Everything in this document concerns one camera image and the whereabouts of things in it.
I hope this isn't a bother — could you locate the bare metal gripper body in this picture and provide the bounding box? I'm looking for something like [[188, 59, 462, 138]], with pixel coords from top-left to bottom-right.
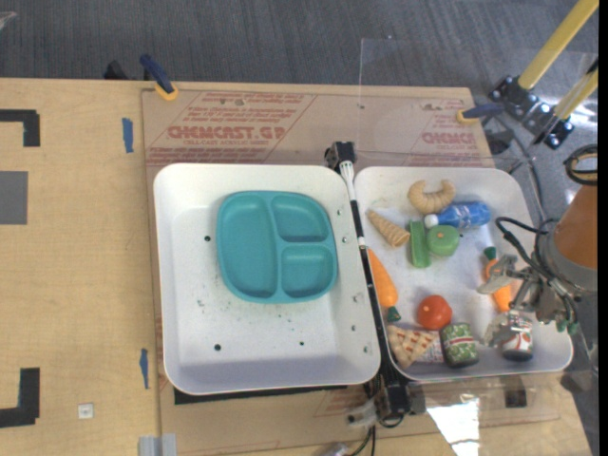
[[509, 264, 573, 333]]

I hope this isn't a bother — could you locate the white and red small can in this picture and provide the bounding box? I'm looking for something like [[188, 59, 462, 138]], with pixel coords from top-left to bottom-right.
[[500, 310, 535, 363]]

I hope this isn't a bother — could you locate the small orange toy carrot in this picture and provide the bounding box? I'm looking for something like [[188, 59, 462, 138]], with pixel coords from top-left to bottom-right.
[[483, 245, 515, 314]]

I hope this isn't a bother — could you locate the white plastic tray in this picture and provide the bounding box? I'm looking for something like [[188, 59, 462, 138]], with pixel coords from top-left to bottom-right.
[[353, 165, 575, 383], [152, 161, 383, 397]]

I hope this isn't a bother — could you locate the green and white small can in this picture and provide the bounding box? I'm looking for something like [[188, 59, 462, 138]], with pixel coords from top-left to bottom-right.
[[438, 321, 481, 370]]

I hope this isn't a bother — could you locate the green round toy orange dot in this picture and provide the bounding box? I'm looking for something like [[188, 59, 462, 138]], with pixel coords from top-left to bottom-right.
[[425, 224, 462, 258]]

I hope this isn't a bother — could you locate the red toy tomato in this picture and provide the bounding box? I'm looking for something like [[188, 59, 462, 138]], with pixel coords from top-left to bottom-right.
[[416, 294, 454, 332]]

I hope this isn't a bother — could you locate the blue bottle with white cap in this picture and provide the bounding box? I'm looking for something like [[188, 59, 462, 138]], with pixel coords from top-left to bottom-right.
[[423, 199, 492, 231]]

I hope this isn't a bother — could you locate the toy lattice pie slice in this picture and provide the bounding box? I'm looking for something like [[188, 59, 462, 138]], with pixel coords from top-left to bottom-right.
[[385, 324, 444, 370]]

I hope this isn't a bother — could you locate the tan toy croissant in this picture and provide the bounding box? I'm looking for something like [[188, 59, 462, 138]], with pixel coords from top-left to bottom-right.
[[407, 179, 457, 217]]

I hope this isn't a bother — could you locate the large orange toy carrot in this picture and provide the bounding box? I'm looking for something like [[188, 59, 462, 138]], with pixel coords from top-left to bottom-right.
[[366, 246, 403, 324]]

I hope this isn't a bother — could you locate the tan toy ice cream cone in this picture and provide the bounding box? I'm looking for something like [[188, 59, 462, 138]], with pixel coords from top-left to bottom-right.
[[366, 209, 411, 249]]

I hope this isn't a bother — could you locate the thin black and white rod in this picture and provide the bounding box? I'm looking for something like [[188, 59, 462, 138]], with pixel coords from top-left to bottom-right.
[[338, 160, 406, 390]]

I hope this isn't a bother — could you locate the brown cardboard board red print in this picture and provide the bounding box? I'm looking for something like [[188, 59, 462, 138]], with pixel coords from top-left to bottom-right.
[[141, 82, 573, 456]]

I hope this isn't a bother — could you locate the teal divided plate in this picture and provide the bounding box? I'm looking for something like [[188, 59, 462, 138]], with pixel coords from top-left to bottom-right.
[[216, 190, 340, 305]]

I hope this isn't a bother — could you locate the black block with thin wires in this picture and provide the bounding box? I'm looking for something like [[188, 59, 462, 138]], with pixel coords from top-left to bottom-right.
[[324, 141, 358, 170], [373, 382, 412, 423]]

